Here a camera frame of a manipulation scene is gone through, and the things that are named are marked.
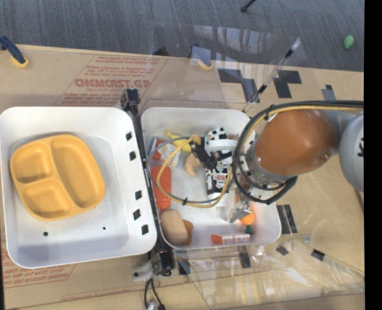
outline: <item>white object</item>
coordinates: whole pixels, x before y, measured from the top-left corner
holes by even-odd
[[[21,145],[57,134],[73,134],[90,147],[106,194],[89,211],[44,222],[21,203],[9,159]],[[155,245],[156,227],[136,134],[126,112],[97,107],[10,108],[0,115],[0,164],[7,250],[17,265],[37,268],[131,256],[147,253]]]
[[[154,137],[164,138],[167,130],[179,136],[198,134],[204,136],[218,126],[224,127],[227,134],[241,134],[250,118],[241,111],[231,109],[207,108],[160,108],[154,107],[146,110],[141,116],[145,145],[151,146]],[[254,140],[254,135],[247,141],[247,145]],[[189,176],[184,168],[186,155],[181,155],[178,166],[172,169],[172,194],[180,198],[202,201],[207,200],[205,169],[196,168],[197,177]],[[240,221],[228,223],[225,218],[236,202],[233,191],[225,194],[221,200],[224,207],[193,208],[172,202],[171,208],[177,210],[182,219],[194,224],[192,243],[190,245],[172,245],[175,249],[203,249],[209,247],[226,247],[211,242],[211,234],[215,233],[241,233],[245,225]],[[281,234],[281,223],[274,203],[254,203],[256,220],[252,225],[254,234],[252,244],[267,244],[276,241]]]

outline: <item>gray carpet floor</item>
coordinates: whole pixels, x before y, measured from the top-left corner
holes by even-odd
[[[300,37],[307,59],[290,65],[364,71],[365,0],[0,0],[0,36],[21,44],[272,63],[265,34],[285,51]],[[344,38],[354,45],[346,50]]]

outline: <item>yellow plate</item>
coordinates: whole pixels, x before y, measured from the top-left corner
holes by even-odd
[[[10,172],[23,205],[40,220],[85,212],[105,196],[94,155],[76,136],[52,136],[19,147],[10,158]]]

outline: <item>cardboard surface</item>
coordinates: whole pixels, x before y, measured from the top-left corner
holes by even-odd
[[[195,61],[186,58],[25,45],[19,45],[19,48],[29,59],[29,65],[24,69],[17,68],[10,61],[8,52],[0,52],[0,114],[14,106],[113,107],[118,105],[126,87],[139,90],[140,112],[150,107],[241,110],[246,105],[242,84],[221,82],[217,69],[240,70],[245,79],[253,79],[259,87],[274,68],[214,61],[214,68],[207,72],[199,68]],[[301,83],[280,79],[280,83],[285,81],[286,92],[279,91],[274,83],[270,84],[261,96],[260,104],[254,105],[256,112],[271,104],[289,101],[363,99],[362,73],[291,67],[285,70],[298,73]],[[327,254],[345,267],[364,271],[361,201],[342,176],[337,157],[319,170],[299,177],[296,186],[278,204],[290,206],[297,227],[296,232],[292,230],[291,234],[282,235],[280,240],[295,240],[311,250]],[[5,222],[2,205],[0,208],[3,235]],[[47,306],[49,309],[77,309],[72,307],[72,302],[64,301],[73,300],[86,305],[91,300],[85,299],[93,298],[93,302],[102,299],[95,296],[103,296],[99,304],[110,300],[109,309],[119,307],[118,302],[122,299],[126,302],[125,309],[138,309],[137,305],[142,305],[139,299],[142,299],[140,296],[145,283],[134,281],[130,268],[145,263],[145,254],[36,270],[16,266],[8,256],[5,240],[2,242],[2,254],[7,309],[44,304],[56,304]],[[270,299],[271,302],[319,297],[327,284],[320,281],[321,285],[316,286],[315,293],[302,292],[301,284],[292,288],[290,280],[276,280],[272,271],[267,269],[254,272],[245,280],[242,274],[246,271],[241,268],[239,260],[236,265],[229,263],[230,260],[226,259],[223,270],[215,266],[205,269],[193,279],[192,284],[184,284],[190,281],[190,277],[179,275],[176,270],[171,277],[158,278],[157,284],[164,287],[160,290],[161,293],[166,291],[165,300],[169,302],[178,302],[178,295],[182,297],[184,291],[192,293],[190,299],[181,299],[181,309],[205,309],[203,304],[207,305],[206,302],[212,309],[268,303],[266,301],[270,295],[267,293],[270,291],[256,287],[259,281],[275,281],[276,286],[284,290],[284,294],[276,294],[275,298]],[[290,265],[288,270],[300,264],[293,262]],[[238,267],[238,275],[234,276],[237,272],[234,269]],[[244,303],[235,295],[243,295],[239,288],[247,287],[247,282],[250,282],[252,289]],[[196,286],[194,292],[186,288],[188,285]],[[223,298],[220,291],[230,296]]]

